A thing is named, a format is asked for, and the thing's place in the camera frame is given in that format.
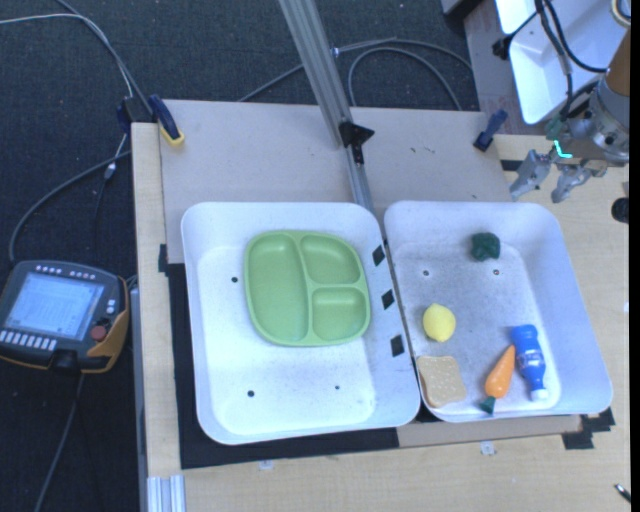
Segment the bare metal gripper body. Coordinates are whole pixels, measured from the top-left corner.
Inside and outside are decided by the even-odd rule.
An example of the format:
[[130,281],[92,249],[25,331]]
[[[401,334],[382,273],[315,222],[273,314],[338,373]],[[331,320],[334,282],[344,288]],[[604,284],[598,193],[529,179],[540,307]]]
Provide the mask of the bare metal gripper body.
[[624,167],[629,159],[629,136],[616,121],[571,119],[570,153],[593,175],[604,175],[611,167]]

